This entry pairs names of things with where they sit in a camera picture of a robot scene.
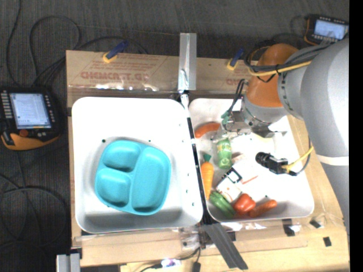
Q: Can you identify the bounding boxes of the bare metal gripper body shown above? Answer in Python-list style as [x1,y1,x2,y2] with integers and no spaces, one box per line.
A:
[223,110,288,139]

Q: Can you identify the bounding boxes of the orange sausage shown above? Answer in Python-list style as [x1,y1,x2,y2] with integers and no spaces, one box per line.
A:
[248,199,278,219]
[194,122,222,139]

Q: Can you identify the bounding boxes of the orange carrot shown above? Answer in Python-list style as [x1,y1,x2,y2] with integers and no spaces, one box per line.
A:
[200,152,215,201]

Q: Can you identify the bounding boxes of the white carton with black print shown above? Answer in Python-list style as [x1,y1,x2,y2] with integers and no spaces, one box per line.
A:
[216,159,259,203]

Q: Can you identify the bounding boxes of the red pepper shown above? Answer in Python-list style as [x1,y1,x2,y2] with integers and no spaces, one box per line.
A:
[233,193,257,216]

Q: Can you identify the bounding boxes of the white plastic tray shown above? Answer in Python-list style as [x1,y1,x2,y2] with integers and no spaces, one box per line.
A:
[71,96,204,235]
[188,97,315,224]

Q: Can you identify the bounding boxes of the green pepper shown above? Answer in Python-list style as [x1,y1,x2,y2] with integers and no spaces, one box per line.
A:
[209,190,237,219]

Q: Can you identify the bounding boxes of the blue divided plate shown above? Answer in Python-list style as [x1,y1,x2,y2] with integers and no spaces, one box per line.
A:
[94,139,172,216]

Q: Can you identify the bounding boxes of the brown cardboard board red print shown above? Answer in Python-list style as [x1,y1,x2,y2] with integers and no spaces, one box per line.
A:
[65,49,350,267]

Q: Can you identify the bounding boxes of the black cylinder on white bracket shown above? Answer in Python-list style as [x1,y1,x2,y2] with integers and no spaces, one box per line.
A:
[255,123,290,176]

